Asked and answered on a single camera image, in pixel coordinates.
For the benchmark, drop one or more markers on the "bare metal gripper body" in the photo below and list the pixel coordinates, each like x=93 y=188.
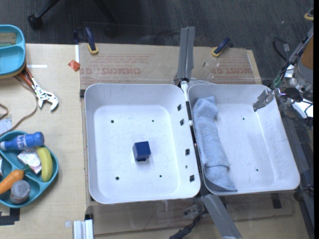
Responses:
x=291 y=93

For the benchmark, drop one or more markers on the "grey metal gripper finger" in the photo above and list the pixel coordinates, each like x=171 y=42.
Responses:
x=263 y=99

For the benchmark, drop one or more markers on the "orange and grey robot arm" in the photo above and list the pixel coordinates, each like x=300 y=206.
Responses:
x=307 y=58

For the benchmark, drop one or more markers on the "white plastic tray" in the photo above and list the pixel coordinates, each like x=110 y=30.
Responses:
x=249 y=146
x=124 y=108

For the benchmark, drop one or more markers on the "light blue towel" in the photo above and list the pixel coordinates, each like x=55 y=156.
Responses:
x=210 y=138

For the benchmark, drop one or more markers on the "blue cube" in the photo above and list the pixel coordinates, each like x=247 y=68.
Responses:
x=141 y=150

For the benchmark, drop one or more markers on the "brown cardboard board red print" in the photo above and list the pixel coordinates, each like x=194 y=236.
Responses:
x=119 y=66

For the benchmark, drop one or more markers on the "red square packet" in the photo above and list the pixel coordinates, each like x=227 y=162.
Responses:
x=74 y=65

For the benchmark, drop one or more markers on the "yellow banana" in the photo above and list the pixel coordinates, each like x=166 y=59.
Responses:
x=46 y=164

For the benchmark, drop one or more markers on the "black office chair base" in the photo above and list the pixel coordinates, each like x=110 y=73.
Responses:
x=49 y=6

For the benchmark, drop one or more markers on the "blue and white bottle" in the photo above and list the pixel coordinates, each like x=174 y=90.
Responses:
x=27 y=141

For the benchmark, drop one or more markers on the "white and pink packet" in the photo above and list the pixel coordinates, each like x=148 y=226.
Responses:
x=30 y=159

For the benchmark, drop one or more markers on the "teal divided plate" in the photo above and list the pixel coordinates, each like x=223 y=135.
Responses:
x=37 y=188

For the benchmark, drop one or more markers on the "blue divided plate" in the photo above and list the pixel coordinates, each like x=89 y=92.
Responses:
x=11 y=56

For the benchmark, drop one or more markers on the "small grey can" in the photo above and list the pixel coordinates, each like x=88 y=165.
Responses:
x=20 y=192

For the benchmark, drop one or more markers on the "orange carrot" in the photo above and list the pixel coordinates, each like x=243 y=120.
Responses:
x=11 y=180

